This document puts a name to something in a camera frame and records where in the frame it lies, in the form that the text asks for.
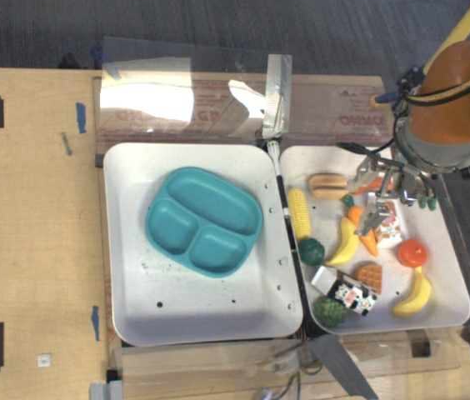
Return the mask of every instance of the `toy carrot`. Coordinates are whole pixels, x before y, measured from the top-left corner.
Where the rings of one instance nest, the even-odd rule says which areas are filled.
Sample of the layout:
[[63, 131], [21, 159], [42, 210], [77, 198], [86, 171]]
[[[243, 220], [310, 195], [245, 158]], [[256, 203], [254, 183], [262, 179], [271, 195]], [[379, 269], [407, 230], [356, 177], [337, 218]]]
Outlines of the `toy carrot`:
[[[347, 216], [356, 227], [359, 225], [359, 219], [361, 219], [363, 212], [364, 209], [361, 206], [351, 206], [348, 209]], [[366, 236], [359, 236], [359, 239], [374, 257], [378, 255], [378, 240], [376, 240], [376, 235], [374, 234], [374, 230], [372, 228]]]
[[[370, 182], [367, 186], [365, 187], [360, 187], [354, 192], [350, 192], [353, 196], [357, 196], [358, 194], [365, 193], [366, 191], [377, 191], [379, 188], [381, 188], [383, 183], [383, 178], [382, 177], [377, 177], [374, 179], [372, 182]], [[388, 184], [388, 189], [391, 189], [393, 187], [393, 180]]]

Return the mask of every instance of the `green ball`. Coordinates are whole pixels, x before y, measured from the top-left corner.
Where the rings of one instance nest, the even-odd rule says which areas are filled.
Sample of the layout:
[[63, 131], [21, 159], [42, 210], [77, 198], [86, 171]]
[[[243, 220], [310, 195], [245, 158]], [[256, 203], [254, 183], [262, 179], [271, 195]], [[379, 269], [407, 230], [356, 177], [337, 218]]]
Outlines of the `green ball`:
[[303, 263], [315, 267], [322, 265], [326, 249], [314, 238], [306, 238], [298, 244], [300, 259]]
[[348, 309], [330, 297], [320, 297], [312, 305], [315, 318], [326, 328], [335, 328], [346, 319]]

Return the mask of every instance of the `yellow banana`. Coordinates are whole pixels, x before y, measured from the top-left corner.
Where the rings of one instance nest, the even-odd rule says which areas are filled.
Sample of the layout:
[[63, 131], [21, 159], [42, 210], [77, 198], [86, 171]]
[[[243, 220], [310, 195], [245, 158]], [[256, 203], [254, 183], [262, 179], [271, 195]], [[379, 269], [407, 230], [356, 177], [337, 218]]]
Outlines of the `yellow banana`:
[[422, 268], [415, 268], [415, 283], [408, 297], [392, 309], [397, 317], [411, 317], [424, 308], [432, 293], [431, 283], [422, 274]]
[[359, 236], [355, 234], [356, 229], [357, 227], [352, 220], [347, 217], [341, 219], [341, 244], [339, 244], [331, 259], [327, 260], [324, 265], [327, 267], [342, 265], [353, 258], [353, 254], [359, 245]]

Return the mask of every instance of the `toy banana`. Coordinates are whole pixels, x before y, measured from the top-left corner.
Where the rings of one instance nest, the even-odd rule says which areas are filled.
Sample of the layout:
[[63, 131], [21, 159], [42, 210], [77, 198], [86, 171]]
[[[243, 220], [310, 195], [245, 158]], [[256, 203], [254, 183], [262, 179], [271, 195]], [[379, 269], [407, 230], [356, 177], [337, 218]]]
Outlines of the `toy banana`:
[[311, 237], [308, 204], [300, 188], [292, 188], [287, 195], [289, 212], [291, 213], [292, 229], [298, 242]]
[[347, 217], [341, 219], [341, 244], [335, 254], [324, 263], [327, 267], [342, 265], [353, 258], [353, 254], [358, 249], [359, 236], [355, 234], [356, 226]]
[[422, 267], [416, 267], [415, 283], [411, 293], [392, 309], [392, 313], [397, 317], [404, 318], [415, 315], [428, 303], [431, 293], [432, 285], [422, 274]]

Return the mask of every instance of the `teal plate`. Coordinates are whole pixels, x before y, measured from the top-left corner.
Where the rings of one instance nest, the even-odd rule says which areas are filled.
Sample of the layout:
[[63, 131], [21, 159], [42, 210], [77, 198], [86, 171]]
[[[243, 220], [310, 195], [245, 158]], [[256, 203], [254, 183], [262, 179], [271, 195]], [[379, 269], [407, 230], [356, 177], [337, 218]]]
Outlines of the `teal plate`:
[[223, 278], [243, 265], [262, 225], [263, 212], [250, 194], [212, 172], [182, 167], [153, 199], [146, 236], [177, 263]]

